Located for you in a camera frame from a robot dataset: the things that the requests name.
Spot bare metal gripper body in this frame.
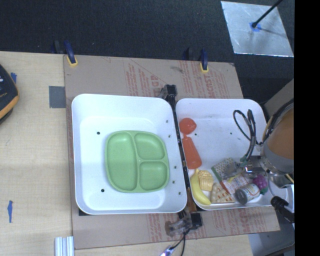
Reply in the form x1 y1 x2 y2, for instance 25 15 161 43
243 155 290 188

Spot green patterned packet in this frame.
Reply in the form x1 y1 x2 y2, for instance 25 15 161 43
210 157 238 182

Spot white carton with red print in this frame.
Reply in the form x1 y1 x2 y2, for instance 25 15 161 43
221 173 254 195

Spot purple grapes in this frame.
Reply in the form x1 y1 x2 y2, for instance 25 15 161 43
252 174 269 196

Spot yellow pizza slice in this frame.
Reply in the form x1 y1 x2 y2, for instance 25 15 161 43
209 182 236 204

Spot yellow ridged biscuit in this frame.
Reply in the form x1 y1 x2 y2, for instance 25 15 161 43
197 169 215 192

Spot grey can with white label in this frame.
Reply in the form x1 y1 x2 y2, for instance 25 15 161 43
234 183 261 206

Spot white plastic tray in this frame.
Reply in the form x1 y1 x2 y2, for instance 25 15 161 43
175 97 274 212
71 93 188 216

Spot yellow banana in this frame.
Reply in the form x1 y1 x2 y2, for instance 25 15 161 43
189 168 212 207

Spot orange carrot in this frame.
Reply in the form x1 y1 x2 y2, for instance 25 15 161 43
178 117 203 170

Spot thin black and white rod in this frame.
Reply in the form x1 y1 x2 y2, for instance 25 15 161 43
170 97 195 214

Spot green divided plate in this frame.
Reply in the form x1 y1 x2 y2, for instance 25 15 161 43
104 129 171 194

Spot brown cardboard board red print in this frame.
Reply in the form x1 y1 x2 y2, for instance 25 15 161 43
62 54 281 250

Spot black cylinder on white bracket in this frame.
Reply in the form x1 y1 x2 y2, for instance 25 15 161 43
270 183 295 224

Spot black block with thin wires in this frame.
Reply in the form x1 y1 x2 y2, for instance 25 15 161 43
159 84 179 100
189 212 203 230

